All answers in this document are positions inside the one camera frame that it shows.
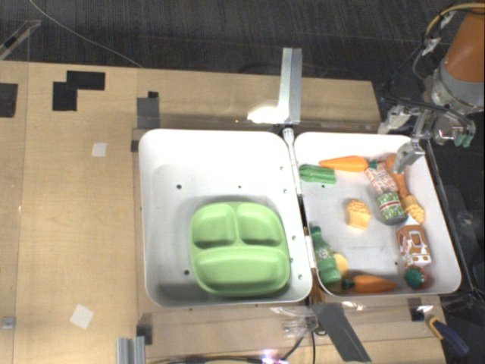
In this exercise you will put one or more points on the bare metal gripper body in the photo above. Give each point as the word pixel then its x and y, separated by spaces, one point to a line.
pixel 445 118

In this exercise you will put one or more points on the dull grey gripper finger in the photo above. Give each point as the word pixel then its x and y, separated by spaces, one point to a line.
pixel 402 159
pixel 416 152

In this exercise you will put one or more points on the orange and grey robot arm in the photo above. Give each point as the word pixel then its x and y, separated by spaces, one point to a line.
pixel 464 48

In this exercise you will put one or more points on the red and white packet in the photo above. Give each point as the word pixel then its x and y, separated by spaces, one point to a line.
pixel 380 178

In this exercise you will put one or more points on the green and white can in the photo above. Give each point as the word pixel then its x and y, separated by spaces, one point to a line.
pixel 391 208

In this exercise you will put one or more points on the yellow corn cob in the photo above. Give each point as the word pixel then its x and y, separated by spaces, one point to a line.
pixel 413 209

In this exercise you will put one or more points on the orange carrot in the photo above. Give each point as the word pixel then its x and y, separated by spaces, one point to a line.
pixel 373 284
pixel 343 163

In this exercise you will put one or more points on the brown and white carton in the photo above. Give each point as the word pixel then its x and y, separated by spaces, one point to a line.
pixel 413 245

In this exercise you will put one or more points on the green toy vegetable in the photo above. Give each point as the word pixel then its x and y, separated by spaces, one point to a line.
pixel 316 173

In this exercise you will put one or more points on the white plastic tray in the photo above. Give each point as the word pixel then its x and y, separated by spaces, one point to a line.
pixel 170 218
pixel 363 248

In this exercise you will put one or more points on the red strawberry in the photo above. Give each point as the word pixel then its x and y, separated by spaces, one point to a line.
pixel 416 277

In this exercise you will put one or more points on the yellow lemon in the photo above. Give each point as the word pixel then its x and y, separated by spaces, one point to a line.
pixel 342 264

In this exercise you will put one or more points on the green bottle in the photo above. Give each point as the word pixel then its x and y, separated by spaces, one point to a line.
pixel 325 258

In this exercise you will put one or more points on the green divided plate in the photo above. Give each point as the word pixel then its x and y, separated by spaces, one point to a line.
pixel 238 256

